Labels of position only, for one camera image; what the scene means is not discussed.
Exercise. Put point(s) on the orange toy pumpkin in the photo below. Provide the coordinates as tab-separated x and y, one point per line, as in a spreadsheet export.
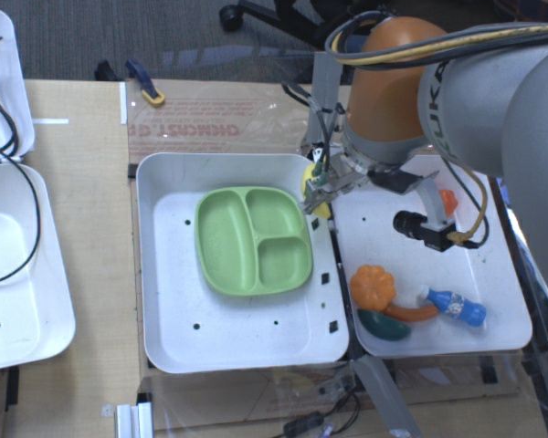
372	286

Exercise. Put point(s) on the black office chair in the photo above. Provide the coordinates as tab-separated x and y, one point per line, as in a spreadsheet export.
301	3

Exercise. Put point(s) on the orange toy carrot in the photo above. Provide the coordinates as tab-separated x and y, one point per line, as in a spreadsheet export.
449	201

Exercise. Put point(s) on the yellow toy fruit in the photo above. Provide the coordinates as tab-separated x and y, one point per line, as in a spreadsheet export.
308	176

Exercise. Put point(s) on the orange toy sausage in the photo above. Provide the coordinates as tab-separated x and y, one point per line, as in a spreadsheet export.
413	313

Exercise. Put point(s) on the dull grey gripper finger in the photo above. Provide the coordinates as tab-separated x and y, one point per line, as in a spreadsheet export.
310	206

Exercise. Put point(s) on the dark green toy avocado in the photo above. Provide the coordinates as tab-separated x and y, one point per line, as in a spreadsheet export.
383	326

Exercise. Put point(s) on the brown cardboard board red print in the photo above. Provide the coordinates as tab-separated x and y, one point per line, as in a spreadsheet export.
210	126

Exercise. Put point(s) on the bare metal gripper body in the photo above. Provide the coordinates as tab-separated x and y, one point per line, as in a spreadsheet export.
342	180

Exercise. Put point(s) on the black cylinder on white bracket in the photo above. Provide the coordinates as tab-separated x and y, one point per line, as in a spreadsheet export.
434	234

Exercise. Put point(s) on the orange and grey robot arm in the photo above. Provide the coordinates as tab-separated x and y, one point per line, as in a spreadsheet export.
475	107

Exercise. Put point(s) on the green divided plate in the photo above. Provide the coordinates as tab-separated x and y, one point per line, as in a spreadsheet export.
228	244

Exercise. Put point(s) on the white plastic tray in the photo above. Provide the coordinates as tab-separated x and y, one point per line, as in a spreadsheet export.
4	62
9	299
393	244
237	326

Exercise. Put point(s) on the blue plastic bottle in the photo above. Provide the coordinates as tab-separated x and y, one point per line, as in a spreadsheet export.
461	309

